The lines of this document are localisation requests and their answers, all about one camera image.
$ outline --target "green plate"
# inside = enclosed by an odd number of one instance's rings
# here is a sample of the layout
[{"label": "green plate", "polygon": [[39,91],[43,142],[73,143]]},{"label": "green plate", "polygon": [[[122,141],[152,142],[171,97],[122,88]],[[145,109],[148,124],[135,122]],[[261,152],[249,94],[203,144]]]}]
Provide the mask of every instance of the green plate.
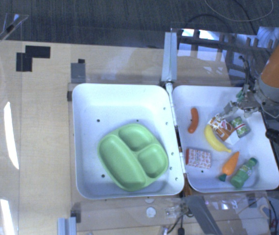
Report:
[{"label": "green plate", "polygon": [[136,191],[157,180],[168,168],[168,156],[154,135],[141,124],[124,125],[98,145],[98,157],[122,189]]}]

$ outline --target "bottle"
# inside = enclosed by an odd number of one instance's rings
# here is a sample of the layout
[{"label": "bottle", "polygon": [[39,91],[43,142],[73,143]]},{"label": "bottle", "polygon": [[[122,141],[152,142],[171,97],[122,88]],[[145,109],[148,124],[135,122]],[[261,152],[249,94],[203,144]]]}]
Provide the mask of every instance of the bottle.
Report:
[{"label": "bottle", "polygon": [[250,158],[245,164],[242,165],[237,173],[231,178],[231,184],[236,188],[241,188],[245,181],[252,174],[253,167],[257,164],[257,159]]}]

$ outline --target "yellow banana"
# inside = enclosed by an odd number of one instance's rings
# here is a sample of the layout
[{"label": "yellow banana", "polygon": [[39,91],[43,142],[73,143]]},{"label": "yellow banana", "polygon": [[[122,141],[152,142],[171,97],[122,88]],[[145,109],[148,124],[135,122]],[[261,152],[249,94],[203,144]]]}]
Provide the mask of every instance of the yellow banana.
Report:
[{"label": "yellow banana", "polygon": [[222,144],[214,135],[213,130],[209,124],[206,125],[204,129],[204,136],[206,137],[208,143],[211,147],[217,151],[227,151],[231,152],[230,149],[226,148],[224,144]]}]

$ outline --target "soda can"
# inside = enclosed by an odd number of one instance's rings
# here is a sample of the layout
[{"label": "soda can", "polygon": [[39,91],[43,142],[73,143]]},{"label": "soda can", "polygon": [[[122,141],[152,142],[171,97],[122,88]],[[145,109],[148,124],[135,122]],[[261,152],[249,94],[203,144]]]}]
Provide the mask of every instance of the soda can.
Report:
[{"label": "soda can", "polygon": [[231,125],[236,130],[239,138],[247,135],[251,130],[247,124],[245,124],[241,117],[237,117],[231,121]]}]

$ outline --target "orange carrot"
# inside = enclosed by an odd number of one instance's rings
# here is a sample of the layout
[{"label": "orange carrot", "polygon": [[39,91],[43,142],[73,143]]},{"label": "orange carrot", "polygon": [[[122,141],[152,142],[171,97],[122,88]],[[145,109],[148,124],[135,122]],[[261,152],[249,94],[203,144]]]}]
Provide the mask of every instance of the orange carrot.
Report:
[{"label": "orange carrot", "polygon": [[232,157],[230,157],[230,159],[224,164],[224,166],[222,167],[223,174],[219,176],[219,179],[221,181],[225,181],[226,177],[231,175],[234,172],[238,161],[238,157],[239,157],[239,151],[235,152],[232,155]]},{"label": "orange carrot", "polygon": [[194,133],[197,129],[197,126],[198,126],[199,116],[198,116],[198,111],[197,111],[196,108],[192,108],[190,110],[190,112],[192,114],[192,123],[188,127],[188,132],[189,133]]}]

